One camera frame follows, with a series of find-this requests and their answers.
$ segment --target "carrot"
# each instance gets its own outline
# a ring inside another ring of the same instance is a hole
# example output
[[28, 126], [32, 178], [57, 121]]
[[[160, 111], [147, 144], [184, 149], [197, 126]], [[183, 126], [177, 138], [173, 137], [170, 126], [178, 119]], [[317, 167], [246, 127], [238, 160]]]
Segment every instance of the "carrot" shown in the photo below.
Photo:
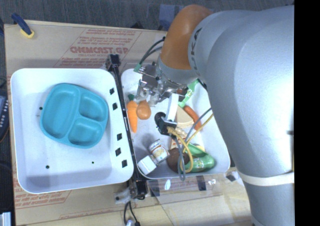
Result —
[[129, 119], [129, 124], [131, 127], [131, 130], [136, 133], [137, 127], [138, 127], [138, 117], [137, 117], [137, 107], [138, 104], [134, 101], [134, 95], [129, 94], [128, 95], [130, 101], [127, 103], [126, 108], [127, 108], [127, 113], [128, 113], [128, 119]]
[[140, 101], [136, 108], [136, 115], [141, 120], [146, 120], [151, 116], [151, 108], [146, 100]]
[[[186, 111], [186, 113], [193, 119], [194, 122], [196, 122], [199, 117], [196, 114], [196, 112], [188, 105], [185, 105], [183, 107], [183, 109]], [[198, 130], [201, 127], [201, 122], [199, 121], [199, 123], [196, 124], [196, 126], [194, 127], [195, 130]]]

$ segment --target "white band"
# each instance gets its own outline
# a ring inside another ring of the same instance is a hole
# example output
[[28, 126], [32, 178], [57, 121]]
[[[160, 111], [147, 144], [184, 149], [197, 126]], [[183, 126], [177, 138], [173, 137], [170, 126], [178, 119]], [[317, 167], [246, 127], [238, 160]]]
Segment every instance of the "white band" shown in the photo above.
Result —
[[290, 184], [295, 182], [295, 173], [294, 172], [288, 172], [272, 177], [254, 177], [245, 175], [238, 171], [238, 174], [240, 175], [241, 179], [249, 183], [251, 185], [256, 186], [277, 186], [277, 185], [283, 185], [283, 184]]

